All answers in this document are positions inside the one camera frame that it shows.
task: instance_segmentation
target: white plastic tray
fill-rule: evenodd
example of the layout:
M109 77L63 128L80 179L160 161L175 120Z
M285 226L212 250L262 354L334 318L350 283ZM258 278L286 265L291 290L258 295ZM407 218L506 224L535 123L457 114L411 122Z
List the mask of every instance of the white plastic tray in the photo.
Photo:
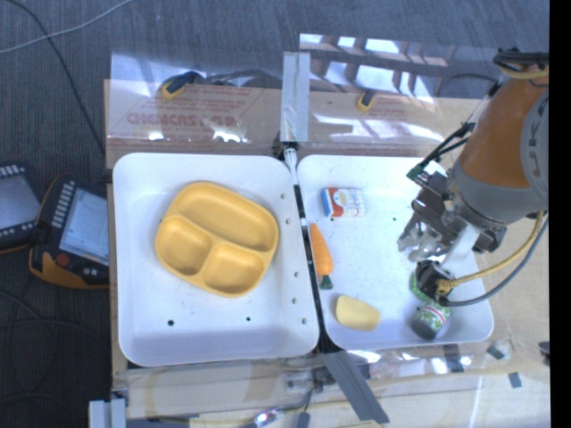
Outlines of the white plastic tray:
M259 203L279 225L279 243L260 284L243 297L207 292L171 274L154 237L174 196L210 181ZM292 179L263 156L132 153L113 170L120 347L140 366L309 353L319 326Z
M414 158L310 155L298 165L303 204L309 222L317 222L327 240L335 269L332 290L320 290L325 327L331 340L346 350L383 350L424 344L478 342L493 330L487 301L452 309L451 318L432 341L410 328L417 307L410 291L415 264L398 251L397 240L410 219L410 203L418 186L406 174L419 162ZM320 192L326 187L354 187L363 191L367 213L362 218L325 217ZM456 276L477 271L473 255L459 264ZM484 293L480 280L462 284L451 300L468 300ZM365 301L379 310L381 321L371 332L339 324L335 303L339 295Z

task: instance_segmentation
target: carrot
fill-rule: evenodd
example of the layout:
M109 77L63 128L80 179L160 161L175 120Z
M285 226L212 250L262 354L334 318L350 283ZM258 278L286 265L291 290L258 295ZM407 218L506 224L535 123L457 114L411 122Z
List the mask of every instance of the carrot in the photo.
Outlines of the carrot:
M322 277L320 287L322 289L331 289L333 288L333 284L331 284L329 276L333 273L333 258L331 257L325 238L321 234L318 224L315 222L310 225L310 239L315 270L318 276Z

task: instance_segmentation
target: yellow plate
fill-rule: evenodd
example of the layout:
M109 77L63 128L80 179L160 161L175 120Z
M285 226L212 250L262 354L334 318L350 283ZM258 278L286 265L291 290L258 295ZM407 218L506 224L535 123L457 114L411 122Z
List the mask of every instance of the yellow plate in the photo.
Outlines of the yellow plate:
M210 182L183 188L157 230L154 249L170 272L209 292L245 295L266 274L277 248L274 216Z

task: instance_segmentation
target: handheld device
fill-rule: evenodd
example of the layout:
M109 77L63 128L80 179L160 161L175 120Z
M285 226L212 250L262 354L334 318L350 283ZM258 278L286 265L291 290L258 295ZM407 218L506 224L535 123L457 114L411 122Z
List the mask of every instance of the handheld device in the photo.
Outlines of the handheld device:
M107 287L108 232L105 188L71 174L60 175L37 215L29 270L63 287Z
M46 190L26 163L0 163L0 253L29 246Z

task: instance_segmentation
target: white cable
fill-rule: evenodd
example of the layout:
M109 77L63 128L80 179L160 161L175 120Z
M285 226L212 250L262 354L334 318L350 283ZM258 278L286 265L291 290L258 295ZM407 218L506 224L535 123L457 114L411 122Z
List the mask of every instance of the white cable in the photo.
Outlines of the white cable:
M99 14L98 16L95 16L93 19L90 19L89 21L83 22L81 24L79 24L76 27L72 27L70 29L65 29L65 30L60 30L58 32L54 32L52 34L49 35L44 35L43 37L39 37L39 38L34 38L30 41L26 41L25 43L22 43L20 45L16 45L16 46L12 46L12 47L8 47L5 49L0 49L0 54L7 54L10 53L12 51L16 51L17 49L21 49L22 47L28 46L28 45L33 45L34 43L37 43L39 41L43 41L45 39L48 38L54 38L54 37L58 37L60 35L65 35L67 33L71 33L75 30L79 30L79 29L83 29L84 27L92 24L95 21L99 21L100 19L104 18L105 16L107 16L108 14L114 12L115 10L118 10L119 8L121 8L121 6L124 6L126 4L130 4L133 3L137 0L125 0L123 2L121 2L120 4L116 4L115 6L113 6L112 8L110 8L109 10L107 10L106 12L102 12L101 14Z

